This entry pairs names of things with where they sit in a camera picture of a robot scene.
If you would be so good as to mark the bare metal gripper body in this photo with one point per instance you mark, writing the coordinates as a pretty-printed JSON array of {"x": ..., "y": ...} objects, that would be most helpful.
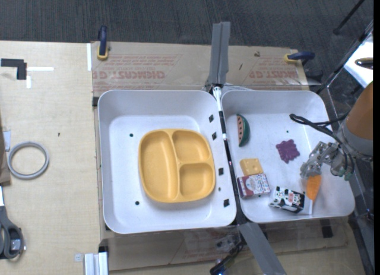
[{"x": 323, "y": 152}]

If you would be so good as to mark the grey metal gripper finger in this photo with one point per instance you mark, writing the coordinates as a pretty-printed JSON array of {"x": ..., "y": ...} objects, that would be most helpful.
[
  {"x": 305, "y": 170},
  {"x": 316, "y": 170}
]

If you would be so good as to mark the orange carrot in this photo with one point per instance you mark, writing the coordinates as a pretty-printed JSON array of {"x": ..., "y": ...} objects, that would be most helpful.
[{"x": 313, "y": 187}]

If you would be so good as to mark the purple grapes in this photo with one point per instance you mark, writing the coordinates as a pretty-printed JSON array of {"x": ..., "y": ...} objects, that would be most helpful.
[{"x": 287, "y": 151}]

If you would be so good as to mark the black white cow print carton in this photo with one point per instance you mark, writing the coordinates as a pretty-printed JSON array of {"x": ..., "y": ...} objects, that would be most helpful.
[{"x": 289, "y": 199}]

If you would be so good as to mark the red and white carton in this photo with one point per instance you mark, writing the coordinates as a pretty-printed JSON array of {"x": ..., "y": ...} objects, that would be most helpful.
[{"x": 253, "y": 185}]

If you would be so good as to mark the yellow cheese wedge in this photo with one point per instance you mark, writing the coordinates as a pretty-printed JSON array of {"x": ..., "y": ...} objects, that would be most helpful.
[{"x": 251, "y": 167}]

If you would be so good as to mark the white plastic tray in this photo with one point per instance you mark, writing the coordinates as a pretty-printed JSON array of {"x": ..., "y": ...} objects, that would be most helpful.
[
  {"x": 267, "y": 125},
  {"x": 124, "y": 161}
]

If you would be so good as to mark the red green watermelon slice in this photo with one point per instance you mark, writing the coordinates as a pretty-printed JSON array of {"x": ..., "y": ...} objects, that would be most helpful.
[{"x": 244, "y": 131}]

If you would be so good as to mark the yellow divided plate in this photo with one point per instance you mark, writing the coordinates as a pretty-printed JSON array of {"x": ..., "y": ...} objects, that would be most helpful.
[{"x": 157, "y": 164}]

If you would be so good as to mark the brown cardboard board red print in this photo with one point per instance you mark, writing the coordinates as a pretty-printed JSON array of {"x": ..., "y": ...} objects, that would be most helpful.
[{"x": 154, "y": 72}]

